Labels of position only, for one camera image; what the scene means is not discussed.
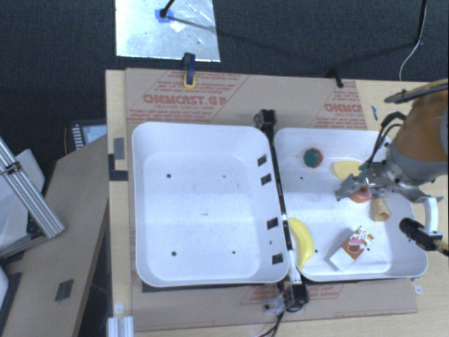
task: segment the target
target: white tray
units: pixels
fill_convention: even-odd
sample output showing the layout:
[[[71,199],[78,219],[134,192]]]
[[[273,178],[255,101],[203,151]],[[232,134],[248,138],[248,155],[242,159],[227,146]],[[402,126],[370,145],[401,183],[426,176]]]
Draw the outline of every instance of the white tray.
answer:
[[[374,131],[310,128],[284,128],[275,136],[288,217],[301,220],[309,228],[317,251],[301,270],[313,281],[416,277],[427,268],[425,251],[409,242],[398,228],[402,218],[415,218],[407,199],[387,193],[384,200],[391,216],[385,222],[375,222],[370,217],[370,202],[337,202],[335,198],[341,180],[333,175],[332,163],[344,159],[365,161],[376,137]],[[311,147],[319,149],[324,157],[316,168],[303,162],[304,153]],[[384,158],[382,148],[375,161]],[[369,251],[341,272],[331,265],[329,257],[360,225],[375,239]]]
[[[144,282],[244,284],[285,277],[286,242],[262,132],[149,122],[134,130],[132,148],[136,264]],[[271,181],[262,184],[267,176]]]

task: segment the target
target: black carpet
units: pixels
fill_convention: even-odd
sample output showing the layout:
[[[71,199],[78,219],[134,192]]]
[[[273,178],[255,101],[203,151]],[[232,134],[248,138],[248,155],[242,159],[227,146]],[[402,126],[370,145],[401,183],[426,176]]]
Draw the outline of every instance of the black carpet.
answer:
[[[449,0],[429,0],[423,45],[403,79],[448,76]],[[221,63],[198,70],[397,80],[421,0],[213,0]],[[177,69],[179,61],[115,56],[114,0],[0,0],[0,136],[31,148],[45,172],[64,129],[105,116],[105,70]]]

